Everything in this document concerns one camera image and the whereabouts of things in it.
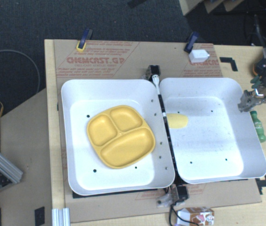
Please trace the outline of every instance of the yellow object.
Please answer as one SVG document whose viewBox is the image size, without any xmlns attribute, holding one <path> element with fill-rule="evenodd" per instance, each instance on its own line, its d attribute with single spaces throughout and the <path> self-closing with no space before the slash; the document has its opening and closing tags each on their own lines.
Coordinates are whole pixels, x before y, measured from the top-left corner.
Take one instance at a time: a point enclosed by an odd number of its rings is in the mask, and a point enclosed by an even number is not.
<svg viewBox="0 0 266 226">
<path fill-rule="evenodd" d="M 89 121 L 87 134 L 100 159 L 115 169 L 136 163 L 155 147 L 151 128 L 135 109 L 126 105 L 97 114 Z"/>
<path fill-rule="evenodd" d="M 80 44 L 80 41 L 78 42 L 76 49 L 77 49 L 77 52 L 82 53 L 82 52 L 84 51 L 85 47 L 86 47 L 86 42 L 85 42 L 85 44 L 83 45 L 83 48 L 79 48 L 79 47 L 78 47 L 79 44 Z"/>
<path fill-rule="evenodd" d="M 168 113 L 166 118 L 169 128 L 178 129 L 188 125 L 188 117 L 179 113 Z"/>
</svg>

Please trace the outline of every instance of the green bottle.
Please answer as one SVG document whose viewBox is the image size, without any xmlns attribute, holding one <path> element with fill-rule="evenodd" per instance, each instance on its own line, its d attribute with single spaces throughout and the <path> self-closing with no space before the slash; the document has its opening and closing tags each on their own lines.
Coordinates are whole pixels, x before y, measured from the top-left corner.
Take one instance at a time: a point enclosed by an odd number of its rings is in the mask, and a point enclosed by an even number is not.
<svg viewBox="0 0 266 226">
<path fill-rule="evenodd" d="M 251 114 L 251 117 L 252 117 L 252 120 L 253 120 L 253 123 L 254 123 L 254 127 L 255 127 L 255 130 L 257 132 L 259 141 L 260 142 L 266 141 L 266 136 L 264 134 L 263 124 L 257 118 L 257 112 L 256 111 L 251 111 L 250 114 Z"/>
</svg>

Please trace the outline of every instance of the wire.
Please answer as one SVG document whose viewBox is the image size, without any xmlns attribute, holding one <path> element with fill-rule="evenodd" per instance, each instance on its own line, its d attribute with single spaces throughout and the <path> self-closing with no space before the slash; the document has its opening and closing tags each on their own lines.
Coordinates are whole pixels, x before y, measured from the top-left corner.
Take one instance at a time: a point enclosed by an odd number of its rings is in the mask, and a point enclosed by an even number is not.
<svg viewBox="0 0 266 226">
<path fill-rule="evenodd" d="M 175 215 L 177 216 L 177 218 L 179 218 L 181 221 L 199 226 L 199 224 L 197 224 L 197 223 L 195 223 L 195 222 L 187 221 L 187 220 L 184 220 L 183 218 L 181 218 L 181 217 L 178 215 L 178 213 L 176 212 L 176 210 L 174 209 L 174 205 L 176 205 L 176 203 L 177 203 L 177 202 L 173 203 L 173 204 L 170 206 L 170 213 L 169 213 L 169 223 L 170 223 L 170 226 L 172 226 L 171 218 L 172 218 L 172 213 L 173 213 L 173 212 L 175 213 Z"/>
<path fill-rule="evenodd" d="M 16 54 L 20 54 L 24 57 L 26 57 L 27 59 L 29 59 L 32 64 L 34 65 L 36 71 L 37 71 L 37 76 L 38 76 L 38 85 L 37 85 L 37 91 L 36 91 L 36 94 L 39 92 L 39 88 L 40 88 L 40 73 L 39 73 L 39 69 L 37 67 L 37 65 L 35 64 L 35 62 L 30 58 L 28 57 L 26 54 L 22 53 L 22 52 L 19 52 L 17 50 L 12 50 L 12 49 L 3 49 L 3 50 L 0 50 L 0 53 L 16 53 Z"/>
</svg>

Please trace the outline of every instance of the white tray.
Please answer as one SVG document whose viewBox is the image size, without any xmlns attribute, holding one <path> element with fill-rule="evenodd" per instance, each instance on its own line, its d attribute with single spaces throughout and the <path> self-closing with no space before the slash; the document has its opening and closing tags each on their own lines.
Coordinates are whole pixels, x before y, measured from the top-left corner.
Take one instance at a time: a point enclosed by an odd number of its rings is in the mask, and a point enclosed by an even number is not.
<svg viewBox="0 0 266 226">
<path fill-rule="evenodd" d="M 170 129 L 180 177 L 191 184 L 259 178 L 266 159 L 250 113 L 241 113 L 240 85 L 229 78 L 166 78 L 160 83 L 166 113 L 188 125 Z"/>
<path fill-rule="evenodd" d="M 68 178 L 79 195 L 165 188 L 175 178 L 155 86 L 146 80 L 70 80 L 62 86 Z M 152 129 L 156 146 L 123 169 L 107 167 L 92 148 L 86 126 L 96 114 L 117 105 L 133 107 Z"/>
</svg>

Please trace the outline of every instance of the black carpet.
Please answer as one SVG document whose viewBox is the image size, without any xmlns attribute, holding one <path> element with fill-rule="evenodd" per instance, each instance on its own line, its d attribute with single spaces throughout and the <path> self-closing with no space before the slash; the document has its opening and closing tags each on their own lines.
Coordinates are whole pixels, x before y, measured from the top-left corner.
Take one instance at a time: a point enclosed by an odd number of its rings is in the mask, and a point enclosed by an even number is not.
<svg viewBox="0 0 266 226">
<path fill-rule="evenodd" d="M 0 0 L 0 101 L 9 112 L 45 88 L 44 39 L 79 40 L 86 27 L 93 40 L 186 42 L 192 31 L 198 42 L 260 45 L 253 15 L 245 11 L 266 8 L 266 0 L 245 0 L 238 15 L 208 14 L 200 3 L 183 16 L 179 0 Z M 224 12 L 220 5 L 214 12 Z M 259 13 L 266 38 L 266 13 Z"/>
</svg>

